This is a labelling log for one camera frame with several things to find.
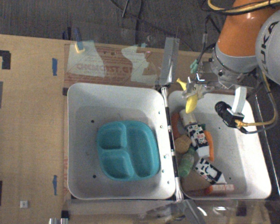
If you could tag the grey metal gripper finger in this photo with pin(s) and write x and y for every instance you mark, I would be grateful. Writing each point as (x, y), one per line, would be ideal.
(189, 89)
(202, 91)

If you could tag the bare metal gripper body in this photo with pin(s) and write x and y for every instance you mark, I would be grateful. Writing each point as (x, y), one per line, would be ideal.
(210, 78)

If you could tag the yellow banana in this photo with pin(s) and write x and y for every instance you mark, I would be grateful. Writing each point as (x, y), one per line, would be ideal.
(191, 104)

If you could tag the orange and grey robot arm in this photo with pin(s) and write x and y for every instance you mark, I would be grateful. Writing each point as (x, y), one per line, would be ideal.
(241, 32)

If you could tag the orange sausage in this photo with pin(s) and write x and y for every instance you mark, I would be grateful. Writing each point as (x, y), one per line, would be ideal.
(175, 126)

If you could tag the cow print white bottle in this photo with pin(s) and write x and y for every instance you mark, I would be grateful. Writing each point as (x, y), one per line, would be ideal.
(195, 134)

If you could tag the orange carrot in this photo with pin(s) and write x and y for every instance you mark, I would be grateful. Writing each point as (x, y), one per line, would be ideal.
(210, 144)

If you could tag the brown round biscuit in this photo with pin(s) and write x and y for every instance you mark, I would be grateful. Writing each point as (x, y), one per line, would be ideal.
(182, 143)

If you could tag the green broccoli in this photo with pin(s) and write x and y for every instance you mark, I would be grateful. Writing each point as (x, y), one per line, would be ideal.
(186, 162)

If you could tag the white plastic tray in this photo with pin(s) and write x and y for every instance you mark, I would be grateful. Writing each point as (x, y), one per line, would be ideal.
(85, 138)
(242, 154)

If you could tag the brown cardboard board red print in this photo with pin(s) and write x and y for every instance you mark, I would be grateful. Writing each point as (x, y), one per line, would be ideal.
(114, 66)

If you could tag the cow print carton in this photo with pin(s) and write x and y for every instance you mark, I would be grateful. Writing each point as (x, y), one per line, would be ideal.
(208, 171)

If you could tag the blue divided plate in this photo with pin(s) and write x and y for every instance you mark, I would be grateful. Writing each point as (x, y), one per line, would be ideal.
(127, 151)

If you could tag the brown bread slice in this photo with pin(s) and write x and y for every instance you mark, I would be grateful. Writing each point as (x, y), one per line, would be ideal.
(194, 182)

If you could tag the orange and white tube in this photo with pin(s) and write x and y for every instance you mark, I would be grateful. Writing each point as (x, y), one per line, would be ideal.
(220, 188)

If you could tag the black cylinder on white bracket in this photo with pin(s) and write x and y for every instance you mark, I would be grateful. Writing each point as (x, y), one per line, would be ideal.
(228, 114)

